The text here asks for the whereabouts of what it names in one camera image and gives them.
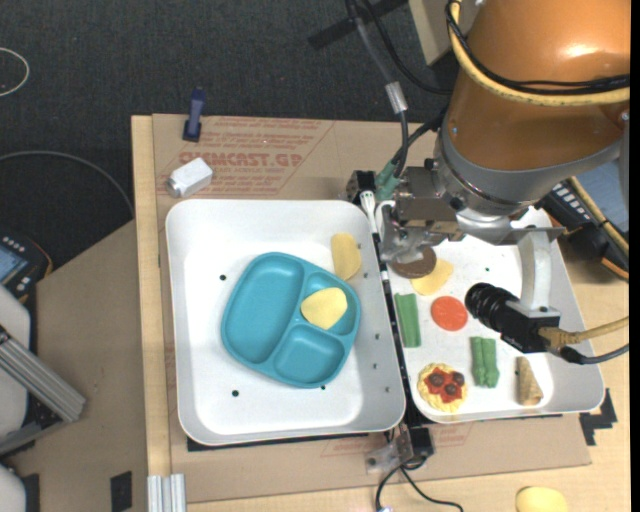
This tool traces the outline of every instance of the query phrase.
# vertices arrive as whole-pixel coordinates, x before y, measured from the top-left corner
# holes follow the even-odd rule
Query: white tray
[[[363,212],[344,201],[190,199],[166,220],[178,391],[185,432],[205,445],[384,431],[405,395]],[[222,314],[245,267],[284,252],[333,272],[331,237],[352,234],[362,267],[348,283],[362,306],[358,335],[324,389],[277,382],[236,361],[220,337]]]
[[[547,227],[549,218],[544,211],[530,209],[516,225]],[[543,392],[544,399],[535,407],[518,404],[515,358],[519,351],[501,341],[500,335],[485,327],[469,315],[464,328],[445,331],[431,318],[432,302],[444,295],[458,298],[464,303],[467,290],[478,282],[486,282],[504,288],[516,297],[521,294],[522,271],[516,246],[493,246],[472,236],[459,242],[443,242],[434,247],[436,255],[454,266],[445,285],[434,295],[418,297],[418,311],[422,345],[405,348],[404,356],[411,383],[412,398],[422,414],[438,423],[456,423],[476,420],[539,416],[567,412],[583,412],[597,408],[604,398],[604,384],[597,365],[567,363],[557,356],[540,353],[527,354]],[[556,242],[552,243],[551,306],[562,313],[560,327],[568,331],[585,329],[571,283]],[[389,270],[393,293],[415,293],[408,279]],[[471,374],[471,336],[496,339],[500,380],[496,388],[475,386]],[[585,355],[593,355],[587,340],[576,349]],[[420,371],[429,363],[446,363],[462,372],[468,385],[468,397],[455,413],[434,409],[424,401],[417,390]]]

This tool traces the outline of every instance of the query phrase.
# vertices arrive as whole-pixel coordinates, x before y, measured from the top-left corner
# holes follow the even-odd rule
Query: toy pizza
[[[467,398],[464,375],[444,363],[432,363],[422,369],[418,391],[431,407],[449,413],[456,412]]]

